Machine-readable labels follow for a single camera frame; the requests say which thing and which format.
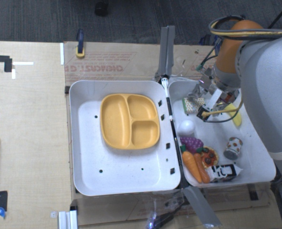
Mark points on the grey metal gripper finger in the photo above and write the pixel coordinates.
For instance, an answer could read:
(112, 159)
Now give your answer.
(192, 96)
(197, 88)

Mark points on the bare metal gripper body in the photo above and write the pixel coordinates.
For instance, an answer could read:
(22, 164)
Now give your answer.
(226, 92)

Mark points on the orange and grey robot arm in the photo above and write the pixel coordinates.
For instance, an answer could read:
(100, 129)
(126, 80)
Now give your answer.
(262, 85)

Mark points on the patterned packet with green edge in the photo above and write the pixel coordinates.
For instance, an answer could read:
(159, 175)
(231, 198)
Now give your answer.
(191, 106)

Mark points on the yellow banana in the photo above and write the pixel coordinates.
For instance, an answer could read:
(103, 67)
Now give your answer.
(236, 118)

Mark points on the white egg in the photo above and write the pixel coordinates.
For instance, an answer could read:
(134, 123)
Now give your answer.
(186, 127)

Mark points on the white plastic tray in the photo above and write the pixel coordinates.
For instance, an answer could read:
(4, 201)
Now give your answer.
(121, 170)
(217, 132)

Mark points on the purple grapes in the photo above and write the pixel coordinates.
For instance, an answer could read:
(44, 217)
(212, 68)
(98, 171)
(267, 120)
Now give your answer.
(192, 144)

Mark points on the small patterned can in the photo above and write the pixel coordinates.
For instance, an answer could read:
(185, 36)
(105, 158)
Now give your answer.
(233, 148)

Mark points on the pizza slice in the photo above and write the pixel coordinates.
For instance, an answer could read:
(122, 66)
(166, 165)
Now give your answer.
(210, 157)

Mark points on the orange carrot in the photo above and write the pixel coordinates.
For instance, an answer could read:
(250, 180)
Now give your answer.
(201, 169)
(191, 164)

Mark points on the yellow divided plate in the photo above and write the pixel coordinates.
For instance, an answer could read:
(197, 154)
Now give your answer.
(118, 123)

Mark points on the black and white carton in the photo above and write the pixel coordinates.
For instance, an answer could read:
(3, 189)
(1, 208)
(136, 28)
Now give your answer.
(223, 172)

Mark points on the brown cardboard board red print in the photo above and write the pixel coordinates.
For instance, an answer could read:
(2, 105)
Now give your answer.
(112, 63)

